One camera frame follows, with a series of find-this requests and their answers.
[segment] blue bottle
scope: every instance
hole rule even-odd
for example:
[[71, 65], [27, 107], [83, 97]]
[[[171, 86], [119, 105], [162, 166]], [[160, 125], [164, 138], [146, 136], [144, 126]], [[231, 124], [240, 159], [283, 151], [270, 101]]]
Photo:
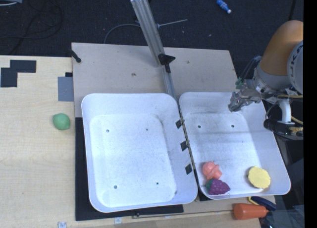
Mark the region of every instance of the blue bottle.
[[231, 13], [231, 10], [228, 8], [228, 5], [223, 0], [217, 0], [216, 3], [228, 14]]

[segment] orange bottle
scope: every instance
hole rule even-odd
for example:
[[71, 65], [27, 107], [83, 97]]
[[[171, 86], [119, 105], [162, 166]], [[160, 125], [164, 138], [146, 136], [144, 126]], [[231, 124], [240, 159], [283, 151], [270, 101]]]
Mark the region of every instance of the orange bottle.
[[238, 220], [264, 218], [268, 212], [263, 205], [238, 203], [233, 207], [234, 217]]

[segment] empty white tray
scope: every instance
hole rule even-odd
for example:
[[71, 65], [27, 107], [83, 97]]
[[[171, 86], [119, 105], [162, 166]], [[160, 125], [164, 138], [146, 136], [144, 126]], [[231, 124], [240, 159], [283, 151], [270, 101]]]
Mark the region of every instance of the empty white tray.
[[[290, 190], [290, 179], [274, 134], [265, 129], [262, 103], [230, 112], [231, 92], [188, 92], [180, 97], [180, 108], [195, 162], [200, 190], [210, 199], [283, 195]], [[209, 195], [202, 166], [214, 161], [221, 180], [231, 188], [222, 195]], [[247, 178], [250, 167], [268, 171], [271, 185], [253, 187]]]
[[100, 212], [185, 204], [198, 192], [176, 101], [89, 94], [82, 101], [89, 198]]

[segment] wooden table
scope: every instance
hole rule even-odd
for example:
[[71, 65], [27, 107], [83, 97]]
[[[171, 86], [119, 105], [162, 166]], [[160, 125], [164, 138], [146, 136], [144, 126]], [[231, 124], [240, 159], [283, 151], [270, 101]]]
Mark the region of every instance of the wooden table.
[[[83, 62], [89, 51], [107, 51], [112, 58], [117, 53], [130, 54], [131, 51], [140, 51], [144, 58], [151, 56], [147, 47], [96, 46], [97, 50], [92, 44], [73, 44], [73, 49]], [[200, 86], [198, 91], [234, 90], [236, 74], [228, 51], [166, 48], [165, 52], [177, 58], [171, 69], [178, 96], [187, 90], [193, 91], [195, 86]], [[184, 205], [182, 214], [122, 217], [120, 225], [114, 224], [114, 218], [76, 221], [75, 114], [76, 110], [80, 114], [80, 110], [75, 104], [78, 98], [75, 102], [58, 101], [57, 78], [74, 71], [74, 82], [80, 82], [80, 71], [74, 70], [79, 65], [75, 66], [70, 57], [0, 56], [0, 67], [10, 67], [10, 60], [36, 60], [36, 73], [18, 73], [17, 87], [0, 88], [1, 227], [56, 228], [58, 222], [66, 222], [67, 228], [261, 227], [258, 219], [234, 219], [233, 205], [248, 203], [246, 198], [204, 202], [197, 198]], [[197, 64], [198, 60], [209, 63], [210, 67]], [[182, 84], [190, 77], [185, 68], [190, 66], [198, 73], [192, 77], [202, 84]], [[132, 68], [127, 72], [130, 78], [142, 75]], [[75, 97], [80, 97], [87, 89], [83, 88], [80, 93], [74, 85], [74, 91]], [[57, 113], [70, 117], [68, 130], [60, 131], [54, 127], [52, 117]]]

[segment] green ball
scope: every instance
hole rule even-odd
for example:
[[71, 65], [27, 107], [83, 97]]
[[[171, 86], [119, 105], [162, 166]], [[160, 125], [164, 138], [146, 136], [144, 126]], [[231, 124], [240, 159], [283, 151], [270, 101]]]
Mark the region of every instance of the green ball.
[[70, 119], [66, 114], [55, 114], [53, 116], [53, 123], [59, 130], [66, 130], [70, 127]]

